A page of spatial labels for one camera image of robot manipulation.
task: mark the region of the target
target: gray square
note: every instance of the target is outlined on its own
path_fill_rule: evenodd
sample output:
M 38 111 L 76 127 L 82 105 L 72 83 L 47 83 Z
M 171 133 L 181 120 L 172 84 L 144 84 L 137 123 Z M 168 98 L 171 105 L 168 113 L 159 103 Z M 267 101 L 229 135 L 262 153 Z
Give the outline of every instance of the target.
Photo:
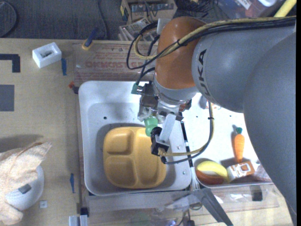
M 0 85 L 0 111 L 15 110 L 15 86 Z

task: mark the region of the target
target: white cloth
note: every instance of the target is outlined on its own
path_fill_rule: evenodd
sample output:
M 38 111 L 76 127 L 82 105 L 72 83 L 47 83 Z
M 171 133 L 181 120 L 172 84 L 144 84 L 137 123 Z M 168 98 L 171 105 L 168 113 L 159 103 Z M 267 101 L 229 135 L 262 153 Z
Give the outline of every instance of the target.
M 10 205 L 5 195 L 36 180 L 36 168 L 45 159 L 51 143 L 35 143 L 0 153 L 0 221 L 6 225 L 20 222 L 23 213 Z

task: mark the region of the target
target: toy carrot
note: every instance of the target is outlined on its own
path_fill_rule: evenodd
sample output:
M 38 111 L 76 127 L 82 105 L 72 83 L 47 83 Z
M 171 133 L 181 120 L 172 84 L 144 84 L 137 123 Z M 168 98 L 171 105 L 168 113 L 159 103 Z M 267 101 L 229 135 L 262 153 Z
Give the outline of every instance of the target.
M 234 154 L 237 163 L 242 162 L 245 147 L 245 137 L 241 134 L 242 130 L 241 127 L 237 127 L 237 135 L 234 137 Z

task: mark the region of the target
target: yellow pole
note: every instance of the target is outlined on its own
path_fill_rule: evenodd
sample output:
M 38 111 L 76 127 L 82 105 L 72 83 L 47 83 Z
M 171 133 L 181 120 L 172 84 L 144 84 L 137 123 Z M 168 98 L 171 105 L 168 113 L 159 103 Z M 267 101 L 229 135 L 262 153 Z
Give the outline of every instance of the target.
M 274 17 L 285 17 L 296 3 L 297 0 L 286 0 Z

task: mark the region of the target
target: table surface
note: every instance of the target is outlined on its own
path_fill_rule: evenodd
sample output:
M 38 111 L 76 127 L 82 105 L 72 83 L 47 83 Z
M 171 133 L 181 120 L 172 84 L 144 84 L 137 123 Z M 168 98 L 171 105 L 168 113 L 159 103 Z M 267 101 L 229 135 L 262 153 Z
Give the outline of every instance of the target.
M 38 68 L 32 50 L 55 42 L 67 59 L 67 75 L 61 62 Z M 11 61 L 0 60 L 0 84 L 15 86 L 13 112 L 0 112 L 0 152 L 24 147 L 35 142 L 51 142 L 53 147 L 41 166 L 45 174 L 44 191 L 39 199 L 47 200 L 47 208 L 39 202 L 24 211 L 18 226 L 68 225 L 68 218 L 79 215 L 82 202 L 77 103 L 78 95 L 68 87 L 73 81 L 72 44 L 81 40 L 0 39 L 0 53 L 18 54 L 21 72 L 12 73 Z M 74 174 L 75 193 L 70 175 Z M 283 196 L 277 193 L 279 207 L 227 212 L 234 225 L 292 226 Z M 194 216 L 196 225 L 213 223 L 211 215 Z

